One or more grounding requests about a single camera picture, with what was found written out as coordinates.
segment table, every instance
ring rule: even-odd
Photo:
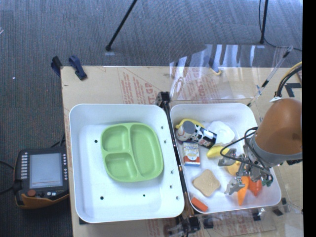
[[[239,98],[241,102],[249,102],[249,96],[256,93],[256,85],[261,85],[267,78],[270,68],[226,68],[222,71],[222,79],[210,77],[205,74],[204,68],[171,68],[171,67],[113,67],[113,66],[83,66],[87,78],[79,80],[75,75],[73,67],[61,68],[61,86],[64,105],[65,134],[68,155],[70,200],[72,212],[73,233],[75,237],[163,237],[166,230],[175,225],[175,219],[155,219],[140,221],[125,221],[102,224],[81,224],[75,209],[74,182],[72,169],[72,153],[70,145],[69,113],[73,106],[81,103],[111,103],[111,104],[152,104],[157,94],[161,91],[170,91],[177,78],[180,69],[181,75],[190,75],[192,72],[199,72],[199,78],[203,83],[197,88],[200,96],[212,96],[214,89],[229,86],[229,94]],[[269,100],[273,97],[279,79],[286,73],[288,68],[280,68],[265,91],[256,101],[255,107],[260,111],[254,112],[257,123],[269,107]],[[293,77],[289,82],[297,82],[298,78]],[[302,100],[301,89],[295,89],[295,95]],[[181,100],[175,91],[170,92],[174,99]],[[290,212],[284,212],[277,216],[275,213],[262,217],[261,222],[230,222],[229,224],[214,225],[213,229],[201,229],[190,236],[234,236],[250,234],[247,236],[303,236],[303,174],[302,163],[288,166],[284,164],[278,168],[278,175],[284,182],[284,192],[291,200],[291,205],[285,207]]]

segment black pole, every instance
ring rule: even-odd
[[[263,13],[263,23],[262,23],[260,44],[263,44],[263,42],[265,40],[265,28],[266,28],[268,2],[269,2],[269,0],[266,0],[266,2],[265,2],[265,10],[264,10],[264,13]]]
[[[125,20],[126,20],[127,17],[129,16],[129,14],[130,14],[130,12],[132,11],[132,9],[133,9],[133,7],[134,7],[134,5],[135,5],[136,2],[137,2],[137,0],[134,0],[134,1],[133,1],[133,3],[131,4],[131,6],[129,7],[127,13],[125,14],[123,20],[121,21],[120,25],[118,26],[116,32],[114,33],[112,39],[110,40],[109,44],[105,47],[105,49],[106,49],[107,51],[110,51],[110,50],[111,50],[111,45],[112,45],[112,43],[114,42],[115,38],[116,38],[117,35],[119,34],[120,29],[122,28],[122,26],[123,26]]]

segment black bracket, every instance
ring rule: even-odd
[[[80,80],[85,79],[87,77],[86,73],[83,71],[83,68],[78,57],[76,57],[75,55],[70,56],[69,62],[71,66],[76,69],[75,74]]]
[[[57,56],[55,56],[52,60],[51,63],[51,68],[53,69],[53,71],[60,77],[60,68],[63,65],[61,64],[59,58]]]

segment orange block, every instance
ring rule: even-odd
[[[206,212],[208,207],[204,203],[202,203],[200,200],[198,200],[196,197],[193,197],[191,199],[191,203],[199,210]]]

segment carrot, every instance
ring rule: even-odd
[[[245,184],[245,187],[241,188],[238,192],[237,192],[237,196],[238,196],[238,204],[242,205],[243,200],[245,199],[246,196],[246,192],[248,190],[248,186],[249,186],[249,178],[248,176],[242,176],[241,177],[241,181],[243,184]]]
[[[258,180],[257,182],[253,182],[250,176],[248,176],[248,179],[249,179],[248,189],[250,189],[256,197],[258,195],[258,192],[262,190],[262,182],[261,180]]]
[[[204,203],[202,203],[200,200],[198,200],[197,198],[193,197],[191,199],[191,203],[197,208],[200,209],[201,211],[206,212],[208,207],[207,205],[205,205]]]

